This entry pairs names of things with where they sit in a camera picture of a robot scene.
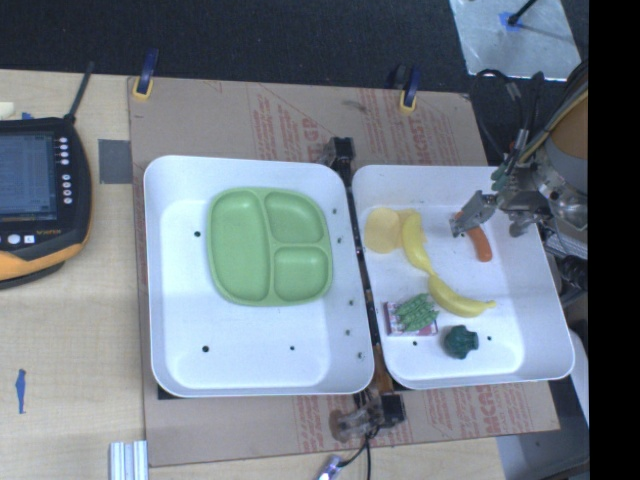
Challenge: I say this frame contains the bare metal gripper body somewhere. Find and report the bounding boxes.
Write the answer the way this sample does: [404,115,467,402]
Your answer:
[494,173,590,231]

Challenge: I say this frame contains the orange sausage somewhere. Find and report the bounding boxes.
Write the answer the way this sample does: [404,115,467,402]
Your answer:
[453,210,494,264]

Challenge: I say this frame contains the pale yellow banana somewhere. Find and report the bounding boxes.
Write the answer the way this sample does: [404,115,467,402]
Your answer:
[400,211,437,277]

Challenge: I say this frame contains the white plastic tray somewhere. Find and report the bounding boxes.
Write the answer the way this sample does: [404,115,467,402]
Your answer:
[350,163,577,392]
[142,154,377,400]

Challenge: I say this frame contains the pale yellow round crisp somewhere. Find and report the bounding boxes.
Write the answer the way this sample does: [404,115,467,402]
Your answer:
[363,207,402,256]

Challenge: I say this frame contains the green pea pods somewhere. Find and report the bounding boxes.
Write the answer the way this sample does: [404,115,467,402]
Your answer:
[391,293,441,332]

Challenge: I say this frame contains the green broccoli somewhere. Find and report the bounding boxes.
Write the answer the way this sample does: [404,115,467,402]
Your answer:
[440,324,481,361]

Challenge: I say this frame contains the red and white packet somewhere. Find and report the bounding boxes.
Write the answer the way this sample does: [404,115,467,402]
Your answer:
[382,300,440,338]

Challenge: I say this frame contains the green divided plate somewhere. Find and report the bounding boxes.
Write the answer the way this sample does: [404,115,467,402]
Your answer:
[205,186,335,308]

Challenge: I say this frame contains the brown cardboard board red print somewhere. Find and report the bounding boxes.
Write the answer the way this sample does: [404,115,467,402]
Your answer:
[126,74,562,469]

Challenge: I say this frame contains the black block with thin wires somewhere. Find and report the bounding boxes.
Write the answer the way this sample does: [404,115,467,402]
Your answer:
[328,391,407,443]
[322,136,357,170]

